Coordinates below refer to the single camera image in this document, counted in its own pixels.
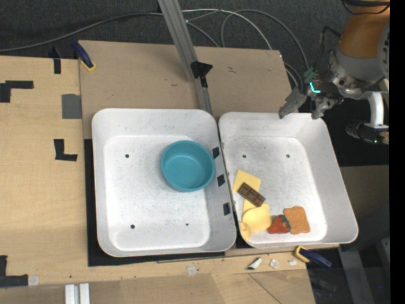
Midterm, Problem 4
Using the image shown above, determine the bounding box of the yellow round chip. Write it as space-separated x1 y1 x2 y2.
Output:
242 206 273 233

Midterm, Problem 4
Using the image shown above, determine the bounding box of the brown chocolate bar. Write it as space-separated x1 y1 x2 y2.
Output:
237 182 266 208

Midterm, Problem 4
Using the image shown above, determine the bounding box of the small yellow chip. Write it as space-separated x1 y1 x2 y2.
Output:
238 221 252 241

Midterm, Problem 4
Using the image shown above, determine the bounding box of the small white and green scrap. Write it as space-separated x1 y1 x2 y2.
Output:
246 256 264 270

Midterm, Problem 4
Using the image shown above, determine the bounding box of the red strawberry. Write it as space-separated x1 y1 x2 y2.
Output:
267 214 291 235

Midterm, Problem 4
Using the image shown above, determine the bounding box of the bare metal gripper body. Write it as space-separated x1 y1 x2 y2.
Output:
306 53 379 107

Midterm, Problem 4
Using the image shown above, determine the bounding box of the blue bowl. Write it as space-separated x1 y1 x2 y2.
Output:
160 139 216 193

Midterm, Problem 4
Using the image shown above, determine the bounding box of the orange bear biscuit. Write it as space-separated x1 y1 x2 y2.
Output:
282 205 311 236

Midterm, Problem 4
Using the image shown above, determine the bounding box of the brown cardboard board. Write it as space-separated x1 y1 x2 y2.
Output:
78 39 340 257

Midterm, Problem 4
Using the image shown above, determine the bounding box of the white plastic tray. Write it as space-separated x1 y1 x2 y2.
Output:
218 111 359 250
91 108 238 258

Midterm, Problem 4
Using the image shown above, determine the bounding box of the black cylinder on white bracket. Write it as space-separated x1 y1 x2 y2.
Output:
345 91 390 146

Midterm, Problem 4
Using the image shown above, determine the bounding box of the yellow cheese slice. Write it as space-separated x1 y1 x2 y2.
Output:
232 169 262 196
242 198 271 218

